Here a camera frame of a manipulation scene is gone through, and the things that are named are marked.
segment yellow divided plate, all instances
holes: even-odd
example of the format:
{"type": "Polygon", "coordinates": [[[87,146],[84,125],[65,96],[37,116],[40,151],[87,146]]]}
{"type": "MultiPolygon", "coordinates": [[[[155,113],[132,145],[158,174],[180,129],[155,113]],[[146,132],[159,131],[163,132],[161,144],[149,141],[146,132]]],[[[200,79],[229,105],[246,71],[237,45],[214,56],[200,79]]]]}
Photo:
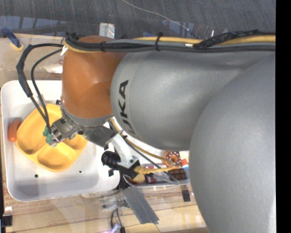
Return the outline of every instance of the yellow divided plate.
{"type": "MultiPolygon", "coordinates": [[[[55,104],[47,104],[47,110],[50,125],[62,116],[60,107],[55,104]]],[[[87,140],[76,135],[72,140],[66,139],[52,148],[43,136],[45,125],[38,110],[32,111],[17,130],[16,146],[41,167],[53,172],[63,171],[76,161],[87,140]]]]}

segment cable tie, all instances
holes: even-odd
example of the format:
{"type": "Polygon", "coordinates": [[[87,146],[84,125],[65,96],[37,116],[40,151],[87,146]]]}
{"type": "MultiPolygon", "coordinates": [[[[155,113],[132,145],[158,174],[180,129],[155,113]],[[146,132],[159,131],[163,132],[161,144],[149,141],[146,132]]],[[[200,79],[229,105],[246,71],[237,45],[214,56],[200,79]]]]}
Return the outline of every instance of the cable tie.
{"type": "Polygon", "coordinates": [[[103,49],[103,47],[102,47],[102,43],[106,43],[105,41],[102,41],[101,43],[100,43],[100,50],[102,51],[102,52],[105,52],[105,49],[103,49]]]}
{"type": "Polygon", "coordinates": [[[159,32],[158,35],[157,35],[157,39],[156,39],[156,41],[155,41],[155,50],[156,50],[156,51],[161,51],[161,50],[159,50],[158,43],[159,43],[159,40],[160,40],[160,38],[161,38],[162,36],[163,36],[163,33],[162,33],[162,32],[159,32]]]}

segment gray carpet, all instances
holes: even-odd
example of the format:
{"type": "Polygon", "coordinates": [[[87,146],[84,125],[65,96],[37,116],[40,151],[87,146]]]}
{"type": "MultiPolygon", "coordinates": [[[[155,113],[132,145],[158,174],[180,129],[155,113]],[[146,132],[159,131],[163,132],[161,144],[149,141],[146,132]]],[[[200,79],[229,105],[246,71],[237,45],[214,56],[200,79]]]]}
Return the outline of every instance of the gray carpet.
{"type": "Polygon", "coordinates": [[[16,33],[62,35],[65,31],[75,31],[89,35],[98,33],[97,26],[90,25],[109,22],[115,24],[116,38],[158,32],[190,38],[253,29],[275,32],[276,0],[125,1],[164,17],[122,0],[0,0],[0,27],[8,27],[16,33]]]}

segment orange sausage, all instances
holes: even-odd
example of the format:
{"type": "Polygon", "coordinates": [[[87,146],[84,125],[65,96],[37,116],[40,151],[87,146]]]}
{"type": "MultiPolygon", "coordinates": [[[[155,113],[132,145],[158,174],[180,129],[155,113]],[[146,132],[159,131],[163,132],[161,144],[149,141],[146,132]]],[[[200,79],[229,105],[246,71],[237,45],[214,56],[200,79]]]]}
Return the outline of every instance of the orange sausage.
{"type": "Polygon", "coordinates": [[[21,120],[15,119],[8,128],[8,139],[10,142],[16,142],[17,140],[17,130],[21,125],[21,120]]]}

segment white tray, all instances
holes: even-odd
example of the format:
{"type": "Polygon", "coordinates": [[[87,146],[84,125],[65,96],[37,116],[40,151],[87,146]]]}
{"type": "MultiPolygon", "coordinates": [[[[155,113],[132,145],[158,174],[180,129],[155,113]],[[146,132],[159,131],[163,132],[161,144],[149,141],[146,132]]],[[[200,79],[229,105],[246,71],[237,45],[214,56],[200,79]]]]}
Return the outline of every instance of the white tray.
{"type": "MultiPolygon", "coordinates": [[[[32,83],[29,84],[35,94],[32,83]]],[[[37,85],[46,102],[55,103],[60,99],[61,81],[37,81],[37,85]]],[[[75,163],[62,172],[51,172],[38,166],[24,156],[15,143],[9,142],[9,124],[16,118],[24,120],[34,110],[34,105],[18,81],[10,81],[2,87],[1,109],[7,188],[16,200],[45,200],[104,192],[118,185],[119,172],[115,171],[114,175],[109,177],[109,168],[101,162],[103,148],[91,142],[88,142],[75,163]]]]}

